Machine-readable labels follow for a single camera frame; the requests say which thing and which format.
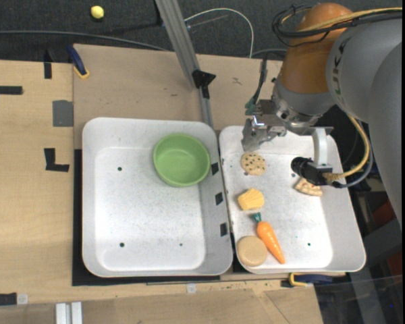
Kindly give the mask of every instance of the cookie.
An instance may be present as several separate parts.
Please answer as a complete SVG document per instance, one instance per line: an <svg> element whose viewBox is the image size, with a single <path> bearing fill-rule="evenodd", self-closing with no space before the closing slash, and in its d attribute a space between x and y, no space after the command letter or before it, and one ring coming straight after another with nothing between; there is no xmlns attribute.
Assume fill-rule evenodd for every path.
<svg viewBox="0 0 405 324"><path fill-rule="evenodd" d="M264 242L257 236L244 236L236 245L240 262L247 267L257 267L265 262L268 251Z"/></svg>
<svg viewBox="0 0 405 324"><path fill-rule="evenodd" d="M250 176L261 176L267 168L265 159L258 153L244 153L240 164Z"/></svg>
<svg viewBox="0 0 405 324"><path fill-rule="evenodd" d="M296 184L295 189L301 193L309 194L310 196L322 196L323 191L320 186L311 184L305 178L301 178Z"/></svg>

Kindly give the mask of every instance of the yellow ball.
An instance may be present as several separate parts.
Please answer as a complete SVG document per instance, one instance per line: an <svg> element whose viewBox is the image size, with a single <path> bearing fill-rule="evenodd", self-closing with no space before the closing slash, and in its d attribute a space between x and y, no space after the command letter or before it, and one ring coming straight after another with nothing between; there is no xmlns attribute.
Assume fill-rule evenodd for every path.
<svg viewBox="0 0 405 324"><path fill-rule="evenodd" d="M101 19L105 15L103 8L101 6L93 6L90 10L92 17L96 19Z"/></svg>

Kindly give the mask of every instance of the yellow cable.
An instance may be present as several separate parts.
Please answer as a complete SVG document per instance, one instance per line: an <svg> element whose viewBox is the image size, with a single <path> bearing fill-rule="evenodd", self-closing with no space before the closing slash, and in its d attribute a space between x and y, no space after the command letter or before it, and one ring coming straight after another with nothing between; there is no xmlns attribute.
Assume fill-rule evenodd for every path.
<svg viewBox="0 0 405 324"><path fill-rule="evenodd" d="M326 178L330 182L339 180L341 178L346 178L347 176L350 176L350 175L356 173L357 171L359 171L360 169L363 168L363 166L367 162L367 159L369 158L369 152L371 150L371 146L369 144L369 139L367 138L366 132L362 129L360 124L352 116L348 115L348 118L351 120L352 124L355 126L358 133L360 134L360 136L363 139L364 156L363 156L362 161L356 167L352 168L349 171L346 171L344 173L323 173L323 177Z"/></svg>
<svg viewBox="0 0 405 324"><path fill-rule="evenodd" d="M338 16L336 18L332 18L330 20L326 20L325 22L321 22L319 24L309 26L308 28L304 28L299 31L317 30L320 28L324 28L325 26L330 26L330 25L340 23L340 22L346 22L347 20L365 16L367 14L372 14L375 12L384 12L384 11L402 11L402 7L368 9L366 11L353 12L353 13L345 14L343 16Z"/></svg>

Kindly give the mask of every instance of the carrot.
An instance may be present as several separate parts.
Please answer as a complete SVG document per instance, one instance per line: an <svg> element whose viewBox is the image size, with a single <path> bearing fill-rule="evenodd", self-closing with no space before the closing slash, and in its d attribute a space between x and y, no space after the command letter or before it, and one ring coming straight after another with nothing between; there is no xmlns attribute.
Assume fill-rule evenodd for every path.
<svg viewBox="0 0 405 324"><path fill-rule="evenodd" d="M263 221L260 213L255 213L253 218L258 223L256 226L256 234L264 242L271 254L275 256L281 264L285 264L284 254L282 253L281 246L279 245L279 241L277 241L277 237L270 223Z"/></svg>

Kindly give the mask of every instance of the white tray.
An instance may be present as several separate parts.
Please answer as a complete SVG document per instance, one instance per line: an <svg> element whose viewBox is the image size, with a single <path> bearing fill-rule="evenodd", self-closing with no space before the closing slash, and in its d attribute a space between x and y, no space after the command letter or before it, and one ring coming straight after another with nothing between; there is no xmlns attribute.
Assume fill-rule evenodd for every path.
<svg viewBox="0 0 405 324"><path fill-rule="evenodd" d="M175 132L197 137L209 150L212 170L197 185L174 188L156 173L153 147ZM82 258L90 272L219 275L230 267L219 148L208 125L100 117L84 127L82 154Z"/></svg>
<svg viewBox="0 0 405 324"><path fill-rule="evenodd" d="M237 197L249 188L257 188L265 197L265 205L260 210L262 218L273 226L286 259L282 265L269 254L262 265L244 266L245 269L252 273L361 269L366 254L348 189L324 186L322 197L294 189L299 177L291 170L291 160L297 156L314 157L312 138L287 133L263 143L257 153L266 159L266 172L262 176L244 175L240 166L244 153L242 129L242 126L228 127L219 137L234 240L256 235L256 223L249 211L240 209ZM330 136L327 152L333 171L342 172L338 148Z"/></svg>

